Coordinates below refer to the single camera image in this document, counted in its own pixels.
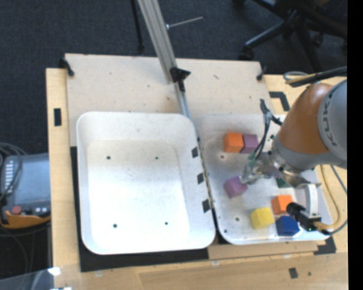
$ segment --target dark carpet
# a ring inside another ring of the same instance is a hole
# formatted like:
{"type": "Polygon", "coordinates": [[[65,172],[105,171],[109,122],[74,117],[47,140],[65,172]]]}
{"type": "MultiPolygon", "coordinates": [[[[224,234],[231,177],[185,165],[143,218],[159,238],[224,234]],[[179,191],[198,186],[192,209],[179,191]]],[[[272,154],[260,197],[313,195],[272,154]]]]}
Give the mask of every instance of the dark carpet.
{"type": "MultiPolygon", "coordinates": [[[[159,0],[168,24],[203,20],[170,29],[176,57],[237,60],[243,43],[279,22],[253,2],[235,8],[231,0],[159,0]]],[[[144,55],[154,56],[139,14],[144,55]]],[[[45,69],[57,68],[65,53],[136,56],[138,40],[129,0],[0,0],[0,142],[28,153],[48,150],[45,69]]],[[[318,52],[324,69],[347,65],[342,40],[324,38],[318,52]]],[[[296,36],[277,37],[255,49],[254,60],[268,74],[313,70],[296,36]]],[[[31,271],[48,267],[47,234],[21,240],[31,271]]],[[[0,279],[22,274],[19,244],[0,238],[0,279]]]]}

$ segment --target cube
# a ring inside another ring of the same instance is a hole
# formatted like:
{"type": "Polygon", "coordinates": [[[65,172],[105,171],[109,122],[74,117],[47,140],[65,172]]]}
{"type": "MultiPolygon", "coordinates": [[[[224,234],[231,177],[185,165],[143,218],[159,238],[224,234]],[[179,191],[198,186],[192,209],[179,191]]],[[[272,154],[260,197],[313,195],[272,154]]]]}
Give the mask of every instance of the cube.
{"type": "Polygon", "coordinates": [[[243,148],[242,133],[228,132],[223,137],[223,149],[225,152],[240,152],[243,148]]]}
{"type": "Polygon", "coordinates": [[[258,146],[258,138],[255,134],[243,134],[243,148],[241,153],[252,153],[258,146]]]}
{"type": "Polygon", "coordinates": [[[247,190],[247,185],[242,185],[239,176],[228,179],[223,185],[230,199],[242,195],[247,190]]]}
{"type": "Polygon", "coordinates": [[[276,220],[277,233],[279,236],[294,236],[299,232],[298,222],[290,216],[281,216],[276,220]]]}
{"type": "Polygon", "coordinates": [[[272,209],[275,215],[285,214],[286,207],[293,202],[291,195],[278,195],[271,200],[272,209]]]}
{"type": "Polygon", "coordinates": [[[261,207],[255,209],[251,214],[252,225],[254,229],[267,228],[274,224],[274,217],[270,207],[261,207]]]}

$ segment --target yellow block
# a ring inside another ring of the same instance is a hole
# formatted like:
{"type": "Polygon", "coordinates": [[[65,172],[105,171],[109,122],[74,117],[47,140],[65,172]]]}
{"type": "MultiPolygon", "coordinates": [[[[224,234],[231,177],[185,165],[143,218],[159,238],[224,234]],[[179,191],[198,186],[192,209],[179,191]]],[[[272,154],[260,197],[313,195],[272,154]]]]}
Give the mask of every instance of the yellow block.
{"type": "Polygon", "coordinates": [[[257,208],[250,214],[253,228],[266,228],[274,223],[272,209],[270,207],[257,208]]]}

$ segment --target wooden table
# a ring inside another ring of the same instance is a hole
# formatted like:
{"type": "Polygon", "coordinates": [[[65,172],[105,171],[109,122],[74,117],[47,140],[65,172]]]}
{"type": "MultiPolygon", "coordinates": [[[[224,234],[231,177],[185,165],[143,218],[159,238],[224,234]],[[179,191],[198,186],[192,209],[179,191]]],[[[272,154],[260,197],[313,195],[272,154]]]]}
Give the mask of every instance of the wooden table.
{"type": "MultiPolygon", "coordinates": [[[[67,55],[67,60],[76,73],[76,80],[83,84],[86,81],[101,83],[101,76],[112,75],[111,70],[118,69],[119,63],[132,57],[110,57],[85,55],[67,55]],[[95,72],[89,72],[88,59],[94,59],[95,72]]],[[[140,58],[145,61],[147,69],[136,70],[135,75],[128,71],[119,74],[118,80],[134,82],[137,72],[142,72],[155,82],[162,81],[162,72],[157,68],[156,58],[140,58]]],[[[260,82],[255,80],[260,70],[259,63],[228,62],[216,60],[178,59],[180,68],[192,70],[197,76],[188,78],[187,99],[190,104],[193,120],[205,112],[206,108],[213,111],[221,106],[220,111],[240,112],[257,111],[258,96],[269,98],[266,91],[279,92],[292,104],[304,88],[291,88],[284,85],[282,76],[264,76],[260,82]],[[227,84],[226,90],[217,91],[227,84]],[[216,88],[203,95],[208,88],[216,88]],[[242,105],[242,100],[251,100],[249,105],[242,105]]],[[[137,266],[103,271],[81,272],[79,266],[76,218],[74,212],[73,181],[71,172],[70,125],[76,119],[76,106],[72,103],[75,87],[70,83],[64,69],[47,69],[47,111],[48,139],[51,166],[51,207],[52,207],[52,243],[53,265],[61,268],[56,277],[56,286],[72,286],[73,289],[348,289],[348,243],[347,227],[333,236],[336,245],[335,253],[315,255],[325,247],[322,242],[289,242],[264,243],[258,245],[220,245],[214,242],[208,248],[209,260],[167,264],[157,266],[137,266]],[[56,120],[56,112],[60,112],[61,121],[56,120]]],[[[334,78],[328,82],[335,84],[341,79],[334,78]]],[[[83,98],[102,93],[102,86],[96,91],[86,92],[86,85],[80,87],[77,105],[83,98]]],[[[278,98],[267,102],[275,114],[285,113],[278,98]]],[[[322,182],[320,169],[317,169],[322,182]]],[[[347,216],[347,199],[344,191],[329,167],[325,168],[327,183],[342,211],[342,220],[347,216]]],[[[347,182],[347,171],[339,170],[343,181],[347,182]]],[[[330,196],[324,192],[328,203],[330,196]]],[[[337,218],[336,210],[330,206],[332,219],[337,218]]]]}

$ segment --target purple block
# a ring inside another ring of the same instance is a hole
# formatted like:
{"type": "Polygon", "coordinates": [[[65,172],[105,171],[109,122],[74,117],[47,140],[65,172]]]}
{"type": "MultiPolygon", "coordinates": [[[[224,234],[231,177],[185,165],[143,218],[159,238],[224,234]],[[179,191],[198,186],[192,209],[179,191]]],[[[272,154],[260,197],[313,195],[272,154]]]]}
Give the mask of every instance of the purple block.
{"type": "Polygon", "coordinates": [[[258,146],[258,138],[255,134],[243,134],[243,143],[240,153],[252,153],[258,146]]]}
{"type": "Polygon", "coordinates": [[[242,195],[247,190],[247,185],[242,185],[239,176],[228,179],[223,185],[229,198],[242,195]]]}

